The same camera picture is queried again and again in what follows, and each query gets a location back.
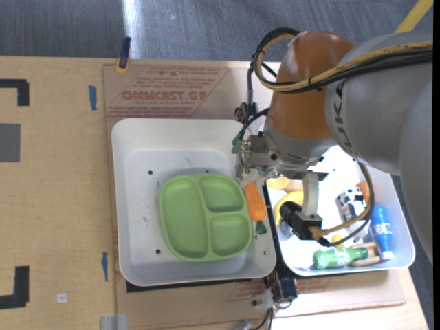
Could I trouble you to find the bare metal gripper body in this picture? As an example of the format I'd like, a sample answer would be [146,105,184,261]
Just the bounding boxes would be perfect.
[240,133,312,179]

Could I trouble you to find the orange toy carrot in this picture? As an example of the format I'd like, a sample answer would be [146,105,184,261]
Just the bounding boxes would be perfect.
[244,181,268,236]

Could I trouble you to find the yellow toy slice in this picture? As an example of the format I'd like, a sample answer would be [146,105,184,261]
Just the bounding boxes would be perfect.
[267,176,291,192]

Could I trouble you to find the yellow banana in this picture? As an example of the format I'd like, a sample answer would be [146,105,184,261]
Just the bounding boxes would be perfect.
[273,190,305,227]

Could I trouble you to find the green divided plate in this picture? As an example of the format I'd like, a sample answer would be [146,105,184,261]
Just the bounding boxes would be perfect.
[158,173,254,263]

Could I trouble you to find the thin black and white rod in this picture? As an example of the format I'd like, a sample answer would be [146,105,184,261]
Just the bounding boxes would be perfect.
[262,180,285,281]

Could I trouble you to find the black and white cow carton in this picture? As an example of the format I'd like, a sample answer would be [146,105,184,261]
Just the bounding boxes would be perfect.
[335,186,368,223]

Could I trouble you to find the brown cardboard board, red print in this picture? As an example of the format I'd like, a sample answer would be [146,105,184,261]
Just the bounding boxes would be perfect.
[102,59,407,327]

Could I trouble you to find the white plastic tray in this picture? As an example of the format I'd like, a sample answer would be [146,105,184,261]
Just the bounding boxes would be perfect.
[110,117,278,287]
[263,145,417,278]

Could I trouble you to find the orange toy piece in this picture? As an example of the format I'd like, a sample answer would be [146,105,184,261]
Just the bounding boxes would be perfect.
[356,180,372,203]

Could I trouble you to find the green bottle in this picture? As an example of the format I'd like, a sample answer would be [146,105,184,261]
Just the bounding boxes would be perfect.
[311,246,369,271]

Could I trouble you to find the blue bottle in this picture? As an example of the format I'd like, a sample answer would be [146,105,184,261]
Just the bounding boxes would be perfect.
[367,204,395,261]

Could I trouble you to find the black block with thin wires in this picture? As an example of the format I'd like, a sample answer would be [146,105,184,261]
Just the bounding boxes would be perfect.
[277,276,298,303]
[234,100,259,122]

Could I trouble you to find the black cylinder on white bracket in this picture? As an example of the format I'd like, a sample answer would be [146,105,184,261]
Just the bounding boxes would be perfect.
[278,171,330,242]

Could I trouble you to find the beige wooden ring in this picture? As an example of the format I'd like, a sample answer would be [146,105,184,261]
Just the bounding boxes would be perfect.
[346,241,382,268]

